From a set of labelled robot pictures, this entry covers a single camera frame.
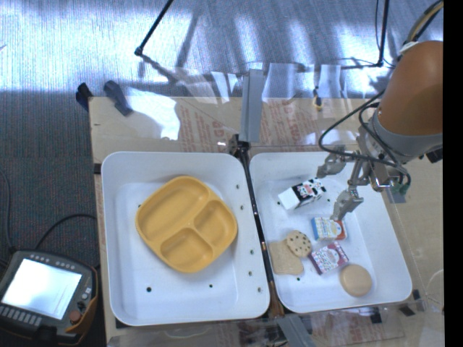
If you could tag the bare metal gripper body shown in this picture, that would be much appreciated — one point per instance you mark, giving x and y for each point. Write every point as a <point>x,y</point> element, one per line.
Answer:
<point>380,177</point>

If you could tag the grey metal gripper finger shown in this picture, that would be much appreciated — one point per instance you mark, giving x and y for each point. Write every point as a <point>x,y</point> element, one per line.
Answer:
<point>346,204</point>
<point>331,165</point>

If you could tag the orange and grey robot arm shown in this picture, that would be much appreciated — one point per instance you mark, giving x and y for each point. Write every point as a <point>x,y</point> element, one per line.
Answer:
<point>412,96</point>

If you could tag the blue and orange carton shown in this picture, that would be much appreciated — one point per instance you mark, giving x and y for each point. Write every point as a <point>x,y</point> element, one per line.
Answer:
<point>327,228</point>

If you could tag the black and white cow carton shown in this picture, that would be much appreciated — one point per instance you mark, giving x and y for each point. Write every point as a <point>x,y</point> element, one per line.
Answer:
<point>304,193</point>

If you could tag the white plastic tray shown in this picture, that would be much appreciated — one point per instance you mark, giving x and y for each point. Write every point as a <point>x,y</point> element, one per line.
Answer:
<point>380,237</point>
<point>188,295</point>

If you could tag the pink and white carton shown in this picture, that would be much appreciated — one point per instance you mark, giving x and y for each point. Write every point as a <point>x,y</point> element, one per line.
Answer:
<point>329,258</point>

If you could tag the beige chocolate chip biscuit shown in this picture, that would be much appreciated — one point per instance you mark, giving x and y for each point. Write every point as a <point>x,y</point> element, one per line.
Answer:
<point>299,243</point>

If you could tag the round beige bun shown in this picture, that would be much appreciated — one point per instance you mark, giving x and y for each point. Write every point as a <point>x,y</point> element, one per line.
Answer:
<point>356,280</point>

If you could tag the beige bread slice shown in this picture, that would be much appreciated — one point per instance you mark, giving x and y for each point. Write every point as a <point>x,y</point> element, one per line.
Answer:
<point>284,262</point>

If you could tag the yellow divided plate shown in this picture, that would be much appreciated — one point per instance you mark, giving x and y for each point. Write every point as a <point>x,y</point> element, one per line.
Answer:
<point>186,224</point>

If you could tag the brown cardboard board, red print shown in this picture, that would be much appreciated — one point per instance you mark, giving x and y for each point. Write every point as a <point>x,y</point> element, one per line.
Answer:
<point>152,128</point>

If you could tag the black cylinder on white bracket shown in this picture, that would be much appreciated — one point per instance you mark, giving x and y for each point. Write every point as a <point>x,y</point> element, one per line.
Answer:
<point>435,155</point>

